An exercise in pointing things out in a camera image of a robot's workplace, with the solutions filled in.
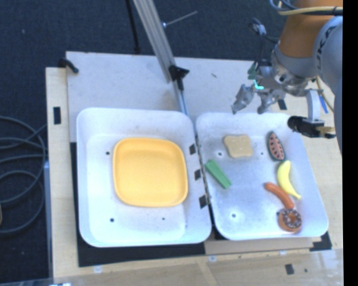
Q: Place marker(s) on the orange sausage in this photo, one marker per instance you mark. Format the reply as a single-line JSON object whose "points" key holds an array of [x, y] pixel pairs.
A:
{"points": [[280, 194]]}

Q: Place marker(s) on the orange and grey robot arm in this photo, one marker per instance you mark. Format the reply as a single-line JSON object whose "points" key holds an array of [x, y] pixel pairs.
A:
{"points": [[308, 28]]}

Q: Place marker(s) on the brown sprinkled doughnut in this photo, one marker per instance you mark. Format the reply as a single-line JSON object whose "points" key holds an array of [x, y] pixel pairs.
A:
{"points": [[290, 220]]}

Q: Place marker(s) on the yellow banana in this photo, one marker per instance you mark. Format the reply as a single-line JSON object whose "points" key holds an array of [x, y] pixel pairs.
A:
{"points": [[285, 177]]}

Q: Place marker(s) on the black cylinder on white bracket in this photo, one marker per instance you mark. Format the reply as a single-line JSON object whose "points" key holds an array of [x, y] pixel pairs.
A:
{"points": [[304, 126]]}

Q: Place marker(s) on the yellow plate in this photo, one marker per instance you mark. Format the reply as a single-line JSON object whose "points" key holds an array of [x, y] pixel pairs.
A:
{"points": [[150, 171]]}

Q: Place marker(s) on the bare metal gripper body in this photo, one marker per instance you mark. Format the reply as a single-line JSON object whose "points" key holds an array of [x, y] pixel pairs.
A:
{"points": [[288, 83]]}

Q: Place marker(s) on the pale wood board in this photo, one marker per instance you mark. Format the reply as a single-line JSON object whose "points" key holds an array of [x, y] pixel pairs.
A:
{"points": [[58, 189]]}

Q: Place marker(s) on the white plastic tray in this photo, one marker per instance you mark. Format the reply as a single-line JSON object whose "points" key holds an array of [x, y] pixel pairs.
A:
{"points": [[101, 228], [250, 195]]}

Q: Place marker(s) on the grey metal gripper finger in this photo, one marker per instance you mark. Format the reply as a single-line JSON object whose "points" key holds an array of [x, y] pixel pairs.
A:
{"points": [[242, 98], [267, 103]]}

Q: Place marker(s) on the beige toast slice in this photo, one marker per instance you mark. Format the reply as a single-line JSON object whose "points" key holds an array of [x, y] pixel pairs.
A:
{"points": [[238, 146]]}

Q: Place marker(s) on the red watermelon slice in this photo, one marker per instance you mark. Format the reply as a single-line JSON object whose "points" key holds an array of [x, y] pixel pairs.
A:
{"points": [[276, 147]]}

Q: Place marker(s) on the green wedge block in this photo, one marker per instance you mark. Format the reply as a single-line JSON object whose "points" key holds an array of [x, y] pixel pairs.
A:
{"points": [[217, 174]]}

